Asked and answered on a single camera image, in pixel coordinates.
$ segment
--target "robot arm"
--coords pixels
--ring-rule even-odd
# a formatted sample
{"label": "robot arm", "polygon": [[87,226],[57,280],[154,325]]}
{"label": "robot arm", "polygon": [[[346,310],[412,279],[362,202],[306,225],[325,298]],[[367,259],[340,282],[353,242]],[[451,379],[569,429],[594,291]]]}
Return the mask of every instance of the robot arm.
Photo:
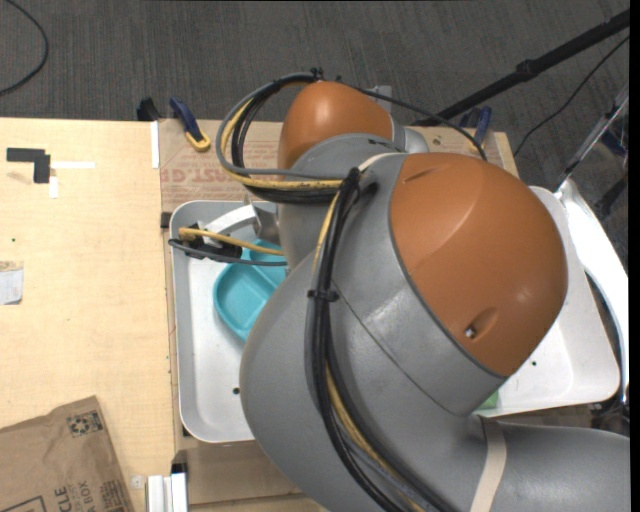
{"label": "robot arm", "polygon": [[316,82],[285,119],[283,181],[228,166],[279,203],[291,266],[243,354],[256,439],[334,512],[630,510],[627,438],[473,414],[554,322],[564,250],[517,179],[409,139],[360,93]]}

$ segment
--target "wooden table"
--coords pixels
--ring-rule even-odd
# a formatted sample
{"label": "wooden table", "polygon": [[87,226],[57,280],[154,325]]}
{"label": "wooden table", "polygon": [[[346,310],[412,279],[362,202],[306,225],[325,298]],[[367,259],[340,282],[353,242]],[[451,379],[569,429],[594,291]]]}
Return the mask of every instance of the wooden table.
{"label": "wooden table", "polygon": [[[200,122],[212,139],[218,125]],[[249,167],[274,165],[280,127],[255,123]],[[183,436],[160,212],[194,199],[237,200],[245,191],[225,179],[213,150],[193,151],[179,121],[163,120],[159,131],[158,170],[149,123],[0,119],[3,153],[38,148],[54,162],[95,163],[57,169],[52,199],[48,185],[33,183],[32,164],[0,158],[0,261],[23,262],[25,276],[22,301],[0,306],[0,428],[95,394],[127,481],[166,475],[176,451],[187,450],[194,509],[321,510],[257,446],[220,448]],[[450,129],[418,131],[433,151],[473,154]],[[516,174],[504,134],[490,133],[486,151]],[[142,512],[144,491],[130,493]]]}
{"label": "wooden table", "polygon": [[[0,119],[0,260],[24,294],[0,306],[0,427],[96,395],[128,484],[175,453],[158,171],[148,123]],[[44,149],[57,199],[6,147]],[[130,488],[138,512],[144,489]]]}

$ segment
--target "metal tray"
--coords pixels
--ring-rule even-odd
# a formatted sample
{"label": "metal tray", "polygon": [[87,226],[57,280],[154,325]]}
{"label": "metal tray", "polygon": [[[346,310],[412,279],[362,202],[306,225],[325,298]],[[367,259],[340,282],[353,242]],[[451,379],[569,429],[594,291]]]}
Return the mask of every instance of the metal tray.
{"label": "metal tray", "polygon": [[[560,229],[569,262],[568,296],[547,336],[500,388],[495,406],[478,411],[483,416],[598,402],[615,393],[620,382],[611,344],[570,238],[566,212],[550,192],[535,187],[533,191]],[[240,206],[231,201],[185,203],[172,216],[171,235],[177,238],[179,227],[211,221]],[[255,238],[251,228],[234,236]],[[252,440],[237,394],[244,343],[213,304],[214,283],[226,264],[189,258],[175,249],[172,256],[183,425],[209,443]]]}
{"label": "metal tray", "polygon": [[[235,208],[237,201],[192,201],[171,217],[172,238],[198,220],[209,222]],[[255,239],[251,228],[234,233]],[[213,287],[226,263],[198,260],[172,249],[178,356],[178,396],[182,424],[208,443],[254,439],[244,419],[239,369],[244,342],[223,322],[213,304]]]}

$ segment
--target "black cable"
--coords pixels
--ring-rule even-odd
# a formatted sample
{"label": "black cable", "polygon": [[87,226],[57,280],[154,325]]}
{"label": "black cable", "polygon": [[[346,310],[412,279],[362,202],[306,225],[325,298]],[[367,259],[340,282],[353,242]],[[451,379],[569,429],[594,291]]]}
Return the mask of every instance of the black cable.
{"label": "black cable", "polygon": [[231,137],[231,161],[233,165],[238,167],[244,167],[244,139],[246,137],[249,126],[251,125],[253,118],[258,113],[264,102],[269,96],[261,94],[254,97],[251,103],[247,105],[240,114],[236,127],[234,127]]}
{"label": "black cable", "polygon": [[419,508],[421,508],[424,512],[438,512],[433,506],[426,502],[422,496],[417,494],[415,490],[409,487],[404,481],[402,481],[399,477],[393,475],[389,469],[384,467],[382,464],[374,460],[371,455],[369,455],[363,448],[361,448],[354,439],[352,439],[346,428],[341,423],[338,424],[340,427],[340,431],[342,432],[342,438],[344,439],[345,444],[349,448],[349,450],[354,454],[354,456],[364,464],[367,468],[374,471],[378,474],[385,482],[387,482],[393,489],[395,489],[400,495],[404,495],[406,498],[410,499],[415,503]]}
{"label": "black cable", "polygon": [[33,71],[31,71],[29,74],[27,74],[24,78],[22,78],[21,80],[19,80],[15,84],[10,85],[6,89],[0,90],[0,96],[4,96],[5,94],[9,94],[9,93],[19,89],[20,87],[22,87],[24,84],[26,84],[29,80],[31,80],[34,76],[36,76],[40,72],[40,70],[46,64],[47,59],[49,58],[49,39],[47,38],[47,34],[45,33],[44,29],[40,26],[40,23],[38,23],[37,20],[33,16],[31,16],[31,14],[29,14],[27,11],[25,11],[22,7],[20,7],[18,4],[16,4],[13,0],[5,0],[5,2],[8,3],[9,5],[13,5],[16,9],[18,9],[40,31],[40,34],[42,34],[42,40],[44,41],[44,55],[42,56],[42,60],[40,61],[40,64],[38,64],[33,69]]}
{"label": "black cable", "polygon": [[281,204],[326,204],[335,197],[337,189],[278,190],[245,185],[256,197]]}
{"label": "black cable", "polygon": [[329,227],[326,234],[325,251],[322,258],[318,262],[318,280],[316,283],[317,290],[310,292],[309,305],[312,308],[310,319],[312,325],[307,326],[307,334],[310,335],[311,358],[312,358],[312,379],[313,387],[316,393],[317,404],[320,409],[320,415],[325,425],[325,429],[336,450],[336,453],[345,468],[358,483],[358,485],[373,499],[383,510],[390,512],[403,512],[402,508],[396,505],[386,496],[369,477],[364,474],[362,469],[353,459],[344,439],[337,419],[331,405],[329,396],[327,375],[326,375],[326,339],[327,332],[330,331],[329,302],[331,295],[331,269],[337,247],[337,241],[340,237],[342,226],[344,224],[344,214],[348,210],[351,199],[358,185],[359,171],[352,169],[349,176],[343,181],[340,187],[338,198],[334,206],[334,212],[331,216]]}
{"label": "black cable", "polygon": [[433,492],[428,487],[415,477],[415,475],[409,471],[402,461],[398,460],[379,439],[373,434],[367,423],[362,416],[358,413],[353,399],[347,389],[345,380],[340,371],[340,365],[338,364],[338,357],[336,355],[335,346],[333,343],[332,333],[328,333],[327,340],[327,353],[329,368],[336,384],[338,395],[342,399],[343,405],[351,419],[353,420],[356,428],[362,433],[367,443],[371,445],[373,450],[385,460],[389,466],[391,466],[394,472],[404,480],[405,485],[416,495],[420,496],[421,501],[429,504],[429,512],[453,512],[451,506],[439,495]]}
{"label": "black cable", "polygon": [[253,119],[263,105],[271,96],[279,93],[288,84],[296,82],[313,83],[322,77],[321,70],[312,70],[313,75],[295,74],[286,79],[274,80],[269,86],[251,99],[251,102],[244,109],[231,136],[231,157],[234,165],[244,167],[244,141]]}
{"label": "black cable", "polygon": [[385,96],[384,94],[380,94],[380,93],[377,93],[377,92],[367,91],[366,89],[361,89],[360,87],[356,87],[356,86],[353,86],[353,85],[350,85],[349,87],[353,87],[356,91],[360,91],[361,93],[366,94],[367,96],[372,96],[373,98],[378,98],[378,99],[381,99],[381,100],[388,101],[390,103],[394,103],[395,105],[398,105],[400,107],[404,107],[406,109],[413,110],[414,112],[418,112],[419,114],[422,114],[422,115],[425,115],[425,116],[428,116],[428,117],[432,117],[432,118],[436,119],[437,121],[440,121],[442,124],[445,124],[445,125],[449,126],[450,128],[453,128],[455,131],[457,131],[458,133],[462,134],[465,138],[469,139],[469,141],[471,141],[471,143],[478,150],[478,153],[480,153],[480,156],[482,157],[482,159],[485,162],[487,161],[487,154],[484,152],[484,149],[482,149],[482,145],[478,144],[478,141],[473,137],[473,135],[471,135],[467,131],[463,130],[462,128],[460,128],[456,124],[452,123],[448,119],[445,119],[444,117],[440,117],[437,114],[432,114],[431,112],[429,112],[427,110],[424,110],[422,108],[416,107],[415,105],[411,105],[410,103],[407,103],[406,101],[397,100],[395,98],[392,98],[391,96]]}
{"label": "black cable", "polygon": [[564,105],[562,105],[558,110],[556,110],[553,114],[551,114],[549,117],[547,117],[546,119],[540,121],[536,126],[534,126],[531,130],[529,130],[525,136],[522,138],[522,141],[520,142],[520,144],[518,145],[518,148],[513,152],[513,156],[516,157],[518,156],[518,153],[520,153],[520,150],[522,149],[522,147],[524,146],[525,142],[527,141],[527,139],[533,135],[534,132],[536,132],[539,128],[541,128],[543,125],[545,125],[546,123],[548,123],[549,121],[551,121],[554,117],[556,117],[557,115],[559,115],[565,108],[567,108],[569,106],[569,103],[571,103],[573,101],[573,99],[578,95],[578,93],[582,90],[582,88],[585,86],[585,84],[589,81],[589,79],[594,75],[594,73],[596,71],[598,71],[598,69],[600,69],[600,67],[609,59],[609,57],[611,57],[624,43],[626,43],[627,41],[629,41],[630,36],[625,37],[622,41],[620,41],[617,45],[615,45],[610,51],[609,53],[607,53],[601,60],[600,62],[598,62],[598,64],[596,64],[596,66],[589,72],[589,74],[584,77],[584,79],[582,80],[582,82],[580,82],[580,85],[578,85],[578,87],[573,91],[573,93],[571,94],[571,96],[569,96],[569,99],[564,103]]}
{"label": "black cable", "polygon": [[180,249],[181,251],[187,253],[187,255],[193,254],[194,256],[208,258],[210,260],[219,261],[221,263],[240,263],[242,265],[255,265],[255,266],[262,266],[262,267],[284,267],[287,265],[287,262],[285,260],[282,260],[282,261],[245,260],[243,258],[233,258],[231,256],[223,256],[221,254],[215,254],[207,251],[201,251],[198,249],[192,249],[191,247],[183,245],[181,240],[177,240],[175,238],[171,238],[169,240],[169,245],[176,249]]}

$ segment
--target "yellow cable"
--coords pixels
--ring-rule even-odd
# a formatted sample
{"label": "yellow cable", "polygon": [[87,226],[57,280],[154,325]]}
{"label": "yellow cable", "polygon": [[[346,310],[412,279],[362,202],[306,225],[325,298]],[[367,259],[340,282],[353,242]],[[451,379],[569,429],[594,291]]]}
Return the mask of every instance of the yellow cable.
{"label": "yellow cable", "polygon": [[[313,272],[315,272],[316,265],[318,263],[318,257],[320,255],[320,249],[322,244],[324,243],[324,239],[327,235],[327,231],[329,229],[329,223],[331,222],[331,217],[333,216],[333,210],[335,209],[336,203],[338,201],[338,196],[340,193],[336,193],[333,201],[331,201],[331,205],[327,210],[327,215],[324,218],[324,222],[322,223],[322,228],[320,229],[320,236],[318,237],[318,243],[316,245],[316,252],[313,258]],[[367,439],[362,435],[360,429],[353,422],[353,419],[347,412],[346,407],[344,406],[344,402],[342,401],[342,397],[338,392],[338,388],[336,386],[335,380],[333,379],[333,375],[329,370],[329,365],[325,366],[325,371],[327,375],[327,387],[329,389],[329,397],[331,399],[331,405],[335,409],[340,422],[344,426],[345,430],[349,434],[349,437],[353,439],[353,441],[358,445],[358,447],[363,450],[365,453],[369,455],[374,461],[376,461],[380,466],[385,468],[387,472],[392,474],[396,478],[400,478],[398,474],[389,466],[389,464],[374,450],[374,448],[369,444]],[[415,512],[424,512],[424,509],[420,507],[417,503],[412,501],[407,496],[400,493],[402,498],[407,502],[407,504],[415,510]]]}
{"label": "yellow cable", "polygon": [[219,233],[214,233],[213,231],[207,231],[205,229],[180,228],[178,230],[178,234],[180,235],[180,238],[182,240],[186,240],[187,242],[191,242],[195,240],[197,236],[203,236],[207,238],[213,238],[214,240],[219,240],[220,242],[227,242],[228,244],[244,247],[252,251],[261,252],[264,254],[271,254],[273,256],[284,256],[284,253],[277,249],[269,249],[268,247],[261,247],[256,244],[252,244],[251,242],[245,242],[244,240],[240,240],[238,238],[221,235]]}
{"label": "yellow cable", "polygon": [[[355,423],[351,419],[351,416],[347,412],[344,402],[340,397],[340,393],[338,393],[338,388],[336,386],[335,381],[333,380],[333,375],[331,375],[331,371],[329,370],[329,365],[326,365],[326,373],[327,373],[327,386],[329,388],[329,396],[331,397],[331,405],[335,409],[338,414],[338,418],[340,422],[344,426],[345,430],[349,434],[349,437],[353,439],[353,441],[360,447],[361,450],[366,452],[369,457],[371,457],[374,461],[376,461],[380,466],[382,466],[387,472],[395,476],[396,478],[400,478],[397,473],[389,467],[389,464],[373,449],[373,447],[369,444],[366,438],[362,435],[362,432],[356,427]],[[416,512],[424,512],[424,509],[418,505],[416,502],[400,493],[400,496],[407,502],[407,504]]]}
{"label": "yellow cable", "polygon": [[327,230],[329,229],[329,223],[331,222],[331,216],[333,215],[333,210],[336,207],[336,202],[338,201],[339,193],[333,197],[331,204],[329,205],[329,209],[327,210],[327,215],[324,217],[324,221],[322,222],[322,227],[320,228],[320,236],[318,237],[318,243],[316,245],[316,253],[313,256],[313,270],[315,272],[316,265],[318,264],[318,257],[320,256],[320,248],[324,242],[324,237],[327,235]]}

